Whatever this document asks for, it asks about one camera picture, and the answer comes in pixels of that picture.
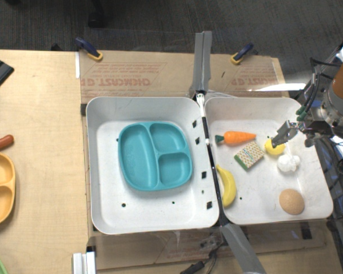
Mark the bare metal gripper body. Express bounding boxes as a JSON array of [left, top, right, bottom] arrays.
[[297, 104, 343, 140]]

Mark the yellow lemon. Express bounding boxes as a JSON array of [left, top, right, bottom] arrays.
[[264, 138, 286, 156]]

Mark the black block with wires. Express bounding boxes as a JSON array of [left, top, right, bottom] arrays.
[[179, 260, 206, 274]]

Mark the white plastic tray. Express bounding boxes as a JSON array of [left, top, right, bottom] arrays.
[[85, 96, 220, 235], [203, 96, 334, 226]]

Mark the brown egg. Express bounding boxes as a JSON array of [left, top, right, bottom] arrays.
[[278, 188, 305, 216]]

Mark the blue divided plate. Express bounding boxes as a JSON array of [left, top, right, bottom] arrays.
[[117, 121, 194, 192]]

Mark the black chair base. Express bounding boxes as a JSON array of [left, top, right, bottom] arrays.
[[2, 0, 111, 29]]

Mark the brown sausage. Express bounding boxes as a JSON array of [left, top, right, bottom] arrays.
[[0, 134, 15, 151]]

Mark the brown cardboard board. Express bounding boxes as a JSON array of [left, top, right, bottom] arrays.
[[79, 49, 327, 271]]

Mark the green patterned carton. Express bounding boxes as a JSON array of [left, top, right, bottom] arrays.
[[233, 140, 266, 171]]

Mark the orange carrot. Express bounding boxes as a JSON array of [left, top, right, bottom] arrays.
[[214, 131, 257, 146]]

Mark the yellow banana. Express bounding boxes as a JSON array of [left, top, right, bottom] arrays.
[[216, 164, 237, 208]]

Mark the yellow divided plate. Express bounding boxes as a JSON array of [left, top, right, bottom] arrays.
[[0, 151, 17, 228]]

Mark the white garlic bulb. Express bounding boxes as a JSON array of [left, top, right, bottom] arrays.
[[277, 153, 301, 173]]

